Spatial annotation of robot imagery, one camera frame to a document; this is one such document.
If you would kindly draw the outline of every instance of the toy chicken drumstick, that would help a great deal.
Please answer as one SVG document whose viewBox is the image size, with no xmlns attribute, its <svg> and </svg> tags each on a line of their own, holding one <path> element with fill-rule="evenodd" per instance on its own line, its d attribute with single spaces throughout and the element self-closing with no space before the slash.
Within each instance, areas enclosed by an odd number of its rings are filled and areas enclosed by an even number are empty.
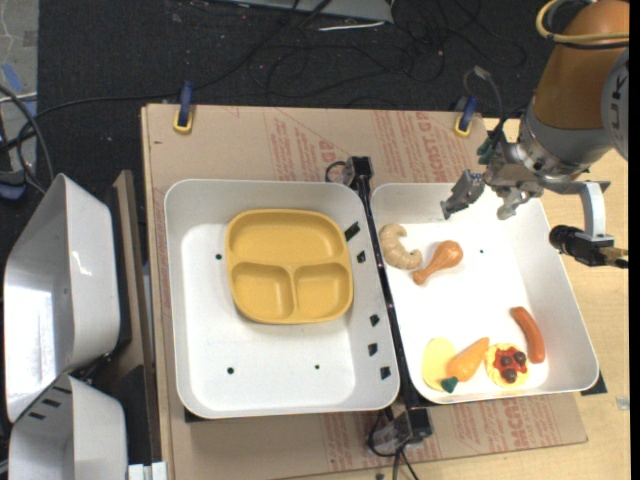
<svg viewBox="0 0 640 480">
<path fill-rule="evenodd" d="M 424 284 L 429 277 L 434 272 L 438 270 L 442 270 L 445 268 L 455 267 L 458 263 L 462 261 L 462 248 L 458 242 L 454 242 L 453 240 L 445 240 L 433 253 L 433 258 L 431 258 L 431 262 L 424 268 L 419 270 L 414 270 L 411 274 L 413 280 L 417 284 Z"/>
</svg>

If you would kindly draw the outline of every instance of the toy carrot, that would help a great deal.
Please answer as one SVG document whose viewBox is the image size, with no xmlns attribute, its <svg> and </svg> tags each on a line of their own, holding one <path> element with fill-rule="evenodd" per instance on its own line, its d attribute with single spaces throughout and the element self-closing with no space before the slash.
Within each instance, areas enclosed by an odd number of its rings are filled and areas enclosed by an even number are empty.
<svg viewBox="0 0 640 480">
<path fill-rule="evenodd" d="M 453 357 L 447 364 L 449 377 L 441 382 L 442 389 L 447 393 L 453 393 L 458 382 L 466 382 L 473 377 L 487 350 L 489 350 L 489 338 L 480 338 Z"/>
</svg>

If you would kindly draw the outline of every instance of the yellow plate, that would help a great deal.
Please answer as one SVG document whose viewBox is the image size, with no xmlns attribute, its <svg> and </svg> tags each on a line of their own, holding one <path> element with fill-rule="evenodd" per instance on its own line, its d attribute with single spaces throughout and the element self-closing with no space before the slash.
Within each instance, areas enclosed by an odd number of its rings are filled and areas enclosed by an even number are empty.
<svg viewBox="0 0 640 480">
<path fill-rule="evenodd" d="M 235 305 L 257 322 L 324 322 L 353 301 L 344 233 L 321 213 L 243 212 L 227 228 L 225 253 Z"/>
</svg>

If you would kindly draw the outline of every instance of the cardboard sheet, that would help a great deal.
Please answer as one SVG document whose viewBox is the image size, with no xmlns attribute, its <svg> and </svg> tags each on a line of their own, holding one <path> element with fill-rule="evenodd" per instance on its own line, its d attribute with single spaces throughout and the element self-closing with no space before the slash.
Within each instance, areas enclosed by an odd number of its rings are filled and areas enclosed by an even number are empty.
<svg viewBox="0 0 640 480">
<path fill-rule="evenodd" d="M 200 106 L 189 135 L 173 131 L 173 105 L 143 109 L 163 458 L 172 478 L 276 479 L 388 465 L 365 446 L 371 413 L 188 423 L 175 388 L 164 195 L 189 178 L 322 181 L 352 155 L 371 157 L 373 184 L 455 182 L 480 170 L 472 133 L 452 133 L 447 112 Z M 587 440 L 573 394 L 437 406 L 435 435 L 407 449 L 412 463 L 558 446 Z"/>
</svg>

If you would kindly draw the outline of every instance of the black carpet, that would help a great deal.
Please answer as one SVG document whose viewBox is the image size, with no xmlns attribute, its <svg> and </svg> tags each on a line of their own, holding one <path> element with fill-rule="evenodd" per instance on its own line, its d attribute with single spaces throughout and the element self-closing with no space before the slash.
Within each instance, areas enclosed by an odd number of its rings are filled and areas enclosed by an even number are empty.
<svg viewBox="0 0 640 480">
<path fill-rule="evenodd" d="M 548 1 L 397 0 L 395 26 L 320 32 L 345 20 L 190 0 L 40 0 L 38 122 L 56 171 L 90 192 L 132 170 L 144 215 L 140 108 L 174 101 L 184 80 L 199 103 L 448 110 L 479 65 L 512 112 L 551 52 L 534 25 Z M 469 85 L 478 110 L 497 115 L 491 87 Z M 30 189 L 0 202 L 2 265 L 40 198 Z"/>
</svg>

